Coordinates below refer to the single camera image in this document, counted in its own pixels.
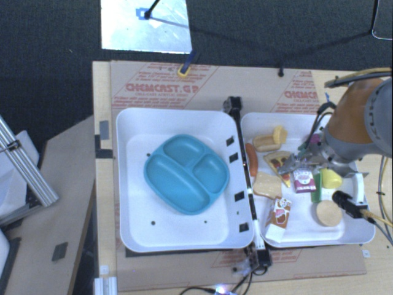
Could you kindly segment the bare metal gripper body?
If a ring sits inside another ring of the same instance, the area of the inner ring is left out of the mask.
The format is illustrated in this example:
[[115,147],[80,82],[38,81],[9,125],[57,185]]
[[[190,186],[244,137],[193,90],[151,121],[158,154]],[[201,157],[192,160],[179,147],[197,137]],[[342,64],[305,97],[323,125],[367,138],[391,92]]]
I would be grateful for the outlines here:
[[350,162],[342,158],[330,146],[308,146],[303,159],[310,165],[333,170],[343,178],[348,178],[358,173],[354,161]]

